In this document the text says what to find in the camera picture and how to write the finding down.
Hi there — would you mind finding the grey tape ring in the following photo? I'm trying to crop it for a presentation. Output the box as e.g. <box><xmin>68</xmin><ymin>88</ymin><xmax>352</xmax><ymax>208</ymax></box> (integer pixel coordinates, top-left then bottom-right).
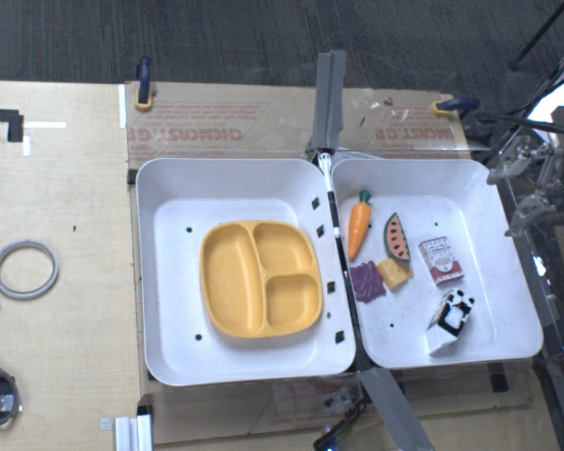
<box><xmin>0</xmin><ymin>239</ymin><xmax>60</xmax><ymax>301</ymax></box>

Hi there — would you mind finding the yellow divided plate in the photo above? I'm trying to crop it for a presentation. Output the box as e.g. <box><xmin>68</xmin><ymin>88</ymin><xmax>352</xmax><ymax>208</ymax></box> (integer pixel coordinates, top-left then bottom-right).
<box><xmin>199</xmin><ymin>220</ymin><xmax>324</xmax><ymax>339</ymax></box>

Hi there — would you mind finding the black and white milk carton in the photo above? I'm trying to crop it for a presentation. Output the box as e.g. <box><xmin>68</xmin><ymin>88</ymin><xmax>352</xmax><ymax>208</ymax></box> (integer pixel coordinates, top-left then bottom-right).
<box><xmin>426</xmin><ymin>288</ymin><xmax>476</xmax><ymax>358</ymax></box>

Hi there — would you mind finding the purple toy jelly slice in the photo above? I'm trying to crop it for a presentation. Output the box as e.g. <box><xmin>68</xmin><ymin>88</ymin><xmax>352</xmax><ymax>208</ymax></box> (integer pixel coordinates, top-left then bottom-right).
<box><xmin>349</xmin><ymin>260</ymin><xmax>387</xmax><ymax>304</ymax></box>

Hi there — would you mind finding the red and white carton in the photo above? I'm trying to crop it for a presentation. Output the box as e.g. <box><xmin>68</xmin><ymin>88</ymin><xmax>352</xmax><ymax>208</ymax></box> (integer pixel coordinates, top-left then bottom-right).
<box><xmin>417</xmin><ymin>236</ymin><xmax>465</xmax><ymax>287</ymax></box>

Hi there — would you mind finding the brown cardboard board red print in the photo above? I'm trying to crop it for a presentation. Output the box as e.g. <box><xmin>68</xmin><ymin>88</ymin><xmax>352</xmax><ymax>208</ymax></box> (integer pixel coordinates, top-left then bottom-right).
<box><xmin>124</xmin><ymin>81</ymin><xmax>533</xmax><ymax>446</ymax></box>

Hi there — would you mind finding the orange toy carrot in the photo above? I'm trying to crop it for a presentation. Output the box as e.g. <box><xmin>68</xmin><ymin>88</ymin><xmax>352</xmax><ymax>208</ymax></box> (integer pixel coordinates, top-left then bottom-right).
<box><xmin>347</xmin><ymin>189</ymin><xmax>373</xmax><ymax>261</ymax></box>

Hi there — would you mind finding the red watermelon slice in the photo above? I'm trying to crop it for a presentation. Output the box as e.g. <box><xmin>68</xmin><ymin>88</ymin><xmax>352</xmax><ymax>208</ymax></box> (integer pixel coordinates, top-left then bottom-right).
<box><xmin>383</xmin><ymin>211</ymin><xmax>412</xmax><ymax>265</ymax></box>

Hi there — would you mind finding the yellow cheese wedge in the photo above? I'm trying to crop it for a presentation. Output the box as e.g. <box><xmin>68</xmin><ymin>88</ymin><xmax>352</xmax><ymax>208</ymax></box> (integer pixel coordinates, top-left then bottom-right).
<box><xmin>375</xmin><ymin>257</ymin><xmax>415</xmax><ymax>291</ymax></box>

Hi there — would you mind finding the white plastic tray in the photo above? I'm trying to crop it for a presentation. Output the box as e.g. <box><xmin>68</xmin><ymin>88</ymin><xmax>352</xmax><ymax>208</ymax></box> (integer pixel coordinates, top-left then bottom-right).
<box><xmin>134</xmin><ymin>157</ymin><xmax>357</xmax><ymax>388</ymax></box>
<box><xmin>331</xmin><ymin>157</ymin><xmax>545</xmax><ymax>371</ymax></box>

